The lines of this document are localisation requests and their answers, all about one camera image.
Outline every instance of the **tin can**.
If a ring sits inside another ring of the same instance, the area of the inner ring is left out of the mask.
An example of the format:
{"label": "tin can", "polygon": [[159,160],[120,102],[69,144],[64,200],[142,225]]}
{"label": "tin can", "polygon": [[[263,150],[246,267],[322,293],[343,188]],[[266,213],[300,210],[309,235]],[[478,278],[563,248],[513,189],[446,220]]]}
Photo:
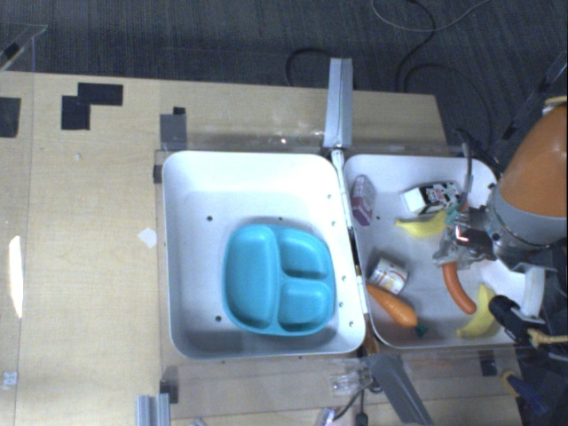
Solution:
{"label": "tin can", "polygon": [[369,276],[369,282],[384,290],[388,290],[394,295],[400,293],[406,285],[407,279],[408,271],[385,257],[381,257],[375,270]]}

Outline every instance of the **white paper piece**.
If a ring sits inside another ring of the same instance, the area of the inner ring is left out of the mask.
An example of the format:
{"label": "white paper piece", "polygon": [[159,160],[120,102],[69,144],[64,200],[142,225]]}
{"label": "white paper piece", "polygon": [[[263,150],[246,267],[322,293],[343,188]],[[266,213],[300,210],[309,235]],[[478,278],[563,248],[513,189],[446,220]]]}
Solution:
{"label": "white paper piece", "polygon": [[18,373],[4,372],[4,386],[12,387],[18,384]]}
{"label": "white paper piece", "polygon": [[141,233],[138,234],[138,237],[151,249],[156,246],[158,242],[158,234],[154,229],[150,229],[147,227]]}

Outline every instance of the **dark floor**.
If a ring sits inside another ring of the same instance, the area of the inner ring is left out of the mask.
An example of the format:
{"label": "dark floor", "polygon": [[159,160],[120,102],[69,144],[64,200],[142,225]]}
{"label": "dark floor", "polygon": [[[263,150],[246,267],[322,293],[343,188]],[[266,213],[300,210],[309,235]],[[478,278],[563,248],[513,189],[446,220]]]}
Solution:
{"label": "dark floor", "polygon": [[[411,28],[483,0],[417,1],[375,0]],[[567,12],[568,0],[492,0],[408,57],[430,34],[386,25],[371,0],[0,0],[0,41],[8,24],[46,24],[38,71],[227,83],[285,85],[288,56],[312,49],[289,62],[288,81],[326,87],[327,56],[350,57],[357,89],[434,94],[450,141],[465,129],[507,162],[518,141],[494,143],[566,50]],[[547,94],[565,93],[564,73]]]}

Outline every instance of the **banana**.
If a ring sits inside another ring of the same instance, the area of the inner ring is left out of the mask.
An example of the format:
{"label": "banana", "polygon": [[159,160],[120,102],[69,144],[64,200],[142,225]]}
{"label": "banana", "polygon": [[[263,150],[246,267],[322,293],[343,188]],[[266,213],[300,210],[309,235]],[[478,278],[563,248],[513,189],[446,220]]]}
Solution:
{"label": "banana", "polygon": [[398,227],[402,227],[413,237],[431,237],[446,228],[446,216],[447,214],[444,211],[439,211],[434,217],[427,220],[420,217],[416,219],[399,218],[394,224]]}
{"label": "banana", "polygon": [[495,322],[495,317],[489,311],[489,302],[494,296],[495,292],[485,284],[479,286],[477,292],[477,311],[468,325],[456,330],[459,337],[477,337],[491,327]]}

